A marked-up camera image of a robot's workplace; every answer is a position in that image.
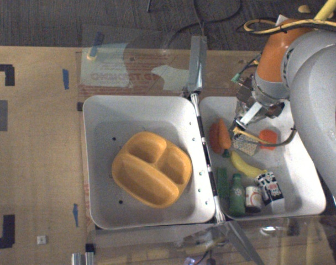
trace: white can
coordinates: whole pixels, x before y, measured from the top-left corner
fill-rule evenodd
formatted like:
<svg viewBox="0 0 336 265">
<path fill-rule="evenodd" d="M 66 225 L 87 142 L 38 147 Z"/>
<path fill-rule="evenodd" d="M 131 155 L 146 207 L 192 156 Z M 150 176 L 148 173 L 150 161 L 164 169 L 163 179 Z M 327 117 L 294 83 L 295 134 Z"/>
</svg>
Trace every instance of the white can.
<svg viewBox="0 0 336 265">
<path fill-rule="evenodd" d="M 261 211 L 263 206 L 261 197 L 261 189 L 255 186 L 249 186 L 245 189 L 245 211 L 249 213 L 257 213 Z"/>
</svg>

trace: wooden surface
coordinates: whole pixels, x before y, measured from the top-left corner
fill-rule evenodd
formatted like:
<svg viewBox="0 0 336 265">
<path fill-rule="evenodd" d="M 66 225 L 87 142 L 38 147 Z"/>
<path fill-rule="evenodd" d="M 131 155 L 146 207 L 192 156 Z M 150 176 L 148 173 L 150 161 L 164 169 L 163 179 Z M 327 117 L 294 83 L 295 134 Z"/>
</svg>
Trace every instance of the wooden surface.
<svg viewBox="0 0 336 265">
<path fill-rule="evenodd" d="M 3 215 L 15 215 L 15 244 L 0 250 L 0 264 L 65 265 L 71 263 L 72 253 L 85 251 L 88 231 L 94 225 L 88 212 L 82 113 L 77 111 L 77 102 L 91 95 L 80 93 L 81 52 L 79 48 L 0 47 L 0 63 L 15 67 L 14 87 L 4 86 L 4 73 L 0 72 L 0 100 L 8 102 L 8 129 L 0 131 L 0 237 Z M 233 95 L 238 87 L 229 80 L 254 56 L 255 52 L 209 51 L 204 93 Z M 188 51 L 169 52 L 169 58 L 171 67 L 188 69 Z M 63 69 L 69 72 L 69 89 L 64 86 Z M 159 92 L 177 93 L 162 91 L 159 87 L 150 91 Z M 72 213 L 74 204 L 78 205 L 78 227 Z M 303 247 L 289 247 L 295 244 L 290 239 L 270 242 L 267 247 L 258 248 L 256 244 L 256 247 L 262 257 L 277 256 L 272 259 L 277 262 L 269 264 L 291 264 L 282 261 L 285 259 L 282 256 L 295 251 L 303 261 L 319 253 L 330 260 L 328 264 L 333 264 L 331 250 L 318 224 L 313 225 L 311 237 L 320 231 L 322 239 L 321 243 L 318 239 L 313 251 L 307 247 L 312 239 L 304 239 L 304 235 L 298 239 Z M 38 235 L 46 235 L 48 244 L 37 245 Z M 288 249 L 282 253 L 281 248 Z M 136 261 L 148 264 L 147 260 L 157 264 L 154 259 L 161 259 L 162 264 L 182 263 L 182 258 L 168 260 L 171 256 L 159 245 L 151 246 L 149 252 L 145 250 L 101 248 L 97 257 L 100 264 Z M 236 251 L 219 254 L 221 262 L 244 264 Z"/>
</svg>

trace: yellow toy banana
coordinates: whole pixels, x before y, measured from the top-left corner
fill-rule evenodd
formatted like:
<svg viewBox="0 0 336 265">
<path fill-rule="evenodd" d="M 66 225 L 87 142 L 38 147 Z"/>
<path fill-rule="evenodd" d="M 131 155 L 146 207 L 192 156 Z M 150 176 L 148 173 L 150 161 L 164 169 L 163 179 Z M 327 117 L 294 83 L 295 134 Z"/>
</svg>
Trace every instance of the yellow toy banana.
<svg viewBox="0 0 336 265">
<path fill-rule="evenodd" d="M 235 151 L 232 151 L 232 155 L 230 156 L 230 159 L 232 161 L 233 166 L 239 171 L 244 173 L 248 177 L 255 178 L 256 176 L 260 174 L 267 173 L 267 170 L 261 170 L 256 167 L 253 167 L 249 164 L 247 164 L 238 153 Z"/>
</svg>

